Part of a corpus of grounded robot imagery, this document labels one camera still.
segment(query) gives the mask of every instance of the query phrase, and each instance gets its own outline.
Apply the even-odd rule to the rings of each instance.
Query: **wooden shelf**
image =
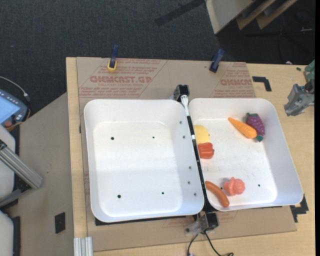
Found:
[[[255,10],[253,10],[248,16],[243,17],[240,14],[236,18],[236,22],[239,26],[239,29],[244,29],[249,23],[251,23],[255,18],[257,18],[265,9],[267,9],[271,4],[273,4],[276,0],[265,0],[263,1]]]
[[[206,8],[214,34],[218,34],[234,20],[243,10],[254,3],[253,0],[208,0]]]
[[[281,15],[285,10],[287,10],[290,6],[292,6],[297,1],[298,0],[285,1],[285,3],[283,3],[279,8],[274,10],[269,16],[266,16],[264,12],[260,13],[260,15],[256,17],[256,21],[258,22],[259,28],[264,29],[275,18]]]
[[[262,30],[296,1],[298,0],[285,0],[284,2],[283,0],[255,0],[236,17],[236,22],[239,29],[242,30],[256,19],[259,28]]]

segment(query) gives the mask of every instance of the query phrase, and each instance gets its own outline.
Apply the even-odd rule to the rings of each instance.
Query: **floor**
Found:
[[[297,1],[262,30],[255,20],[239,30],[233,20],[218,34],[205,1],[165,19],[192,1],[3,0],[0,76],[28,93],[33,115],[66,92],[66,57],[109,57],[113,45],[119,58],[204,61],[219,49],[223,61],[307,65],[315,57],[315,32],[300,32],[315,29],[315,0]],[[284,36],[292,31],[298,44]],[[0,89],[25,100],[8,81]]]

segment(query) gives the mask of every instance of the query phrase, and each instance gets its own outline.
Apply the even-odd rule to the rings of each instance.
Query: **toy vegetable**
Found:
[[[217,185],[213,184],[210,181],[205,182],[205,187],[207,190],[211,191],[213,194],[216,195],[223,207],[229,206],[229,199],[227,198],[226,194],[221,190],[221,188],[219,188]]]
[[[213,157],[215,150],[211,142],[198,145],[199,157],[202,159],[210,159]]]
[[[260,116],[257,113],[250,114],[247,113],[247,119],[246,119],[246,124],[250,125],[256,130],[256,133],[258,134],[259,138],[258,141],[262,141],[263,136],[265,135],[265,126],[260,118]]]
[[[197,145],[210,142],[209,132],[204,126],[195,124],[193,130]]]
[[[252,126],[246,124],[245,122],[241,122],[239,120],[236,120],[232,117],[229,117],[228,120],[235,128],[237,128],[244,136],[246,136],[248,139],[254,139],[257,138],[258,141],[261,141],[260,137],[257,137],[257,131]]]
[[[245,183],[239,179],[232,177],[229,181],[223,183],[223,189],[230,195],[240,195],[245,191]]]

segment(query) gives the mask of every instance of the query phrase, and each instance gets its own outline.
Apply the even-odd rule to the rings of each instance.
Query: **toy carrot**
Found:
[[[231,124],[233,124],[233,126],[235,128],[237,128],[247,138],[253,139],[253,138],[257,137],[258,134],[257,134],[256,129],[254,129],[250,125],[248,125],[244,122],[241,122],[239,120],[236,120],[232,117],[229,117],[228,120],[230,121]]]

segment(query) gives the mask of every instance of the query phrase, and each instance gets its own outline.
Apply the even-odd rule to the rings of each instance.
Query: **hot dog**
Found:
[[[219,199],[223,207],[229,206],[230,204],[229,199],[227,198],[226,194],[217,185],[213,184],[210,181],[206,181],[205,187],[207,190],[215,194],[215,196]]]

